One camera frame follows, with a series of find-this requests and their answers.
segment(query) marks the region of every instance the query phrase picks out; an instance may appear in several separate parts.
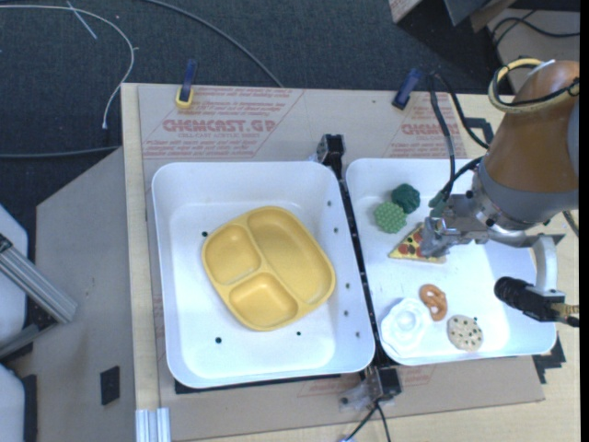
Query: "pizza slice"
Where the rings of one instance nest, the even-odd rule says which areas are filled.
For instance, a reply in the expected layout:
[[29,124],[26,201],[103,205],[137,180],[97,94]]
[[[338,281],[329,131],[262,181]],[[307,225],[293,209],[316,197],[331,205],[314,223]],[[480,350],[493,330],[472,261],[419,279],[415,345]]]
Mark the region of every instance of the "pizza slice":
[[410,259],[421,262],[444,263],[445,256],[442,257],[425,257],[422,255],[420,243],[423,241],[422,236],[423,223],[419,223],[398,245],[393,249],[388,257],[391,259]]

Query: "toy pretzel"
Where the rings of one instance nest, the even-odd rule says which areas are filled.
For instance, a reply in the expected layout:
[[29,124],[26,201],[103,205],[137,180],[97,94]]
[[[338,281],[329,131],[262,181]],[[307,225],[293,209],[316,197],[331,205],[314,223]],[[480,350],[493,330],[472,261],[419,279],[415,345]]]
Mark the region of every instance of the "toy pretzel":
[[430,310],[433,320],[442,320],[448,311],[445,293],[435,285],[424,285],[420,288],[420,299]]

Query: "green toy food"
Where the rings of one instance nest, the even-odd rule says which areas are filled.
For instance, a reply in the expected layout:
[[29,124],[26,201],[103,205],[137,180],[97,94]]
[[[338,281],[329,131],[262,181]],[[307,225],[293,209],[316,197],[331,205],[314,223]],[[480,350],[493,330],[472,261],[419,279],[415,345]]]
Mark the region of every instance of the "green toy food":
[[376,224],[387,233],[397,233],[405,225],[407,215],[398,204],[384,202],[375,209]]
[[391,199],[394,204],[403,208],[406,215],[413,213],[420,206],[420,193],[411,187],[408,183],[399,185],[391,193]]

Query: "white plastic container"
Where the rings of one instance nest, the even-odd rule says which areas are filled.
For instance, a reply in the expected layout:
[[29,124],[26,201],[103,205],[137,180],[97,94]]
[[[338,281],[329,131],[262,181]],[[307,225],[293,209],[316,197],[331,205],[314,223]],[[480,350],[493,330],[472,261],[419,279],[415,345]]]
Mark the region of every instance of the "white plastic container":
[[[457,161],[456,169],[466,162]],[[444,264],[388,258],[429,214],[428,202],[447,182],[449,169],[447,160],[367,158],[354,161],[346,171],[381,339],[380,324],[385,316],[404,298],[419,300],[422,285],[438,286],[448,302],[446,319],[429,325],[419,345],[399,353],[387,345],[385,338],[383,349],[389,357],[408,366],[549,351],[556,342],[555,324],[528,318],[503,304],[493,292],[495,282],[502,276],[532,284],[536,281],[530,250],[492,241],[477,245],[473,241],[454,246]],[[453,192],[465,192],[471,181],[472,174],[465,173],[457,180]],[[382,202],[390,201],[392,190],[401,183],[408,183],[420,192],[421,205],[408,215],[407,225],[398,234],[388,234],[376,225],[374,210]],[[458,350],[448,340],[446,320],[457,314],[477,318],[484,334],[477,352]]]
[[0,440],[22,442],[25,434],[25,389],[22,382],[0,365]]
[[[310,161],[172,163],[153,177],[167,363],[195,389],[353,373],[375,350],[339,184]],[[241,324],[201,261],[204,234],[262,206],[295,214],[329,257],[326,303],[275,331]]]

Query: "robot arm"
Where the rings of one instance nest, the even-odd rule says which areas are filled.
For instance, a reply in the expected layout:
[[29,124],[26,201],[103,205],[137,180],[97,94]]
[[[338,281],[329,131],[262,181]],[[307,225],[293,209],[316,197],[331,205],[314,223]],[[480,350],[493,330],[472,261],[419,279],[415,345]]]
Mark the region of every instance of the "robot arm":
[[[522,65],[535,68],[514,101],[502,102],[497,95],[499,81]],[[543,285],[504,277],[495,294],[537,320],[556,320],[571,311],[563,308],[564,295],[556,292],[556,275],[550,275],[549,286],[546,277],[540,277],[553,262],[556,267],[555,254],[546,251],[560,238],[525,232],[579,207],[579,74],[576,62],[535,59],[518,60],[497,71],[489,95],[505,116],[489,151],[471,163],[471,189],[436,199],[424,221],[426,257],[446,255],[453,246],[472,240],[533,247],[543,267],[538,267]]]

